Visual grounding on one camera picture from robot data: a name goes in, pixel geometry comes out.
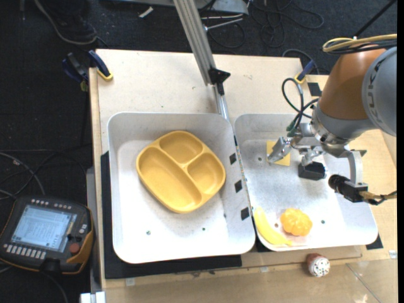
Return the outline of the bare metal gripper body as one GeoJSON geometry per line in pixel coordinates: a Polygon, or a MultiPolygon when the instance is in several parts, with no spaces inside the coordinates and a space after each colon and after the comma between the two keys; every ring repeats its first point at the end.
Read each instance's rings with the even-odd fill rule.
{"type": "Polygon", "coordinates": [[[307,148],[340,157],[350,140],[339,137],[327,130],[321,123],[301,122],[289,131],[291,144],[297,148],[307,148]]]}

